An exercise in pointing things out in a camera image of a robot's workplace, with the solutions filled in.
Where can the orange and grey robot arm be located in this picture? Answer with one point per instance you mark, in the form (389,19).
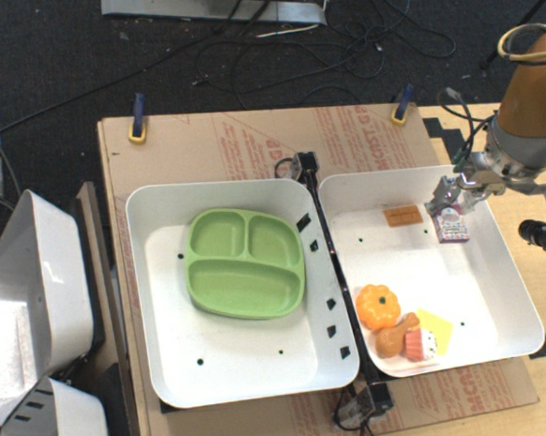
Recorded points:
(527,98)

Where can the brown chicken drumstick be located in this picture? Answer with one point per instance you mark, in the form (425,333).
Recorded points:
(388,342)

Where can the pink cupcake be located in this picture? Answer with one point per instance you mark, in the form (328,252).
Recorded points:
(419,345)

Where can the black cylinder on white bracket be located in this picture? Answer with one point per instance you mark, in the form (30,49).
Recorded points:
(540,233)

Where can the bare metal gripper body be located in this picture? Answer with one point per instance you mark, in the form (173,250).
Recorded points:
(483,174)

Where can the small pink and white carton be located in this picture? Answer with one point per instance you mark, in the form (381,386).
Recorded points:
(452,228)

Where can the brown cardboard board red print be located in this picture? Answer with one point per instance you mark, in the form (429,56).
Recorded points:
(229,140)

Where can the orange biscuit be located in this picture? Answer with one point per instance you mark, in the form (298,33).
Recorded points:
(403,215)

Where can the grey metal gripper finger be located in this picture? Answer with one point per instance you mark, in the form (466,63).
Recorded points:
(471,197)
(445,193)

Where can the orange pumpkin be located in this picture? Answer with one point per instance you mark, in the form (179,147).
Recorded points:
(376,310)

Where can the yellow cheese slice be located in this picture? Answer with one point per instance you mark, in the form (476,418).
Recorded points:
(439,324)

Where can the green divided plate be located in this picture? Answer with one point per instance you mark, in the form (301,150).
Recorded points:
(245,280)

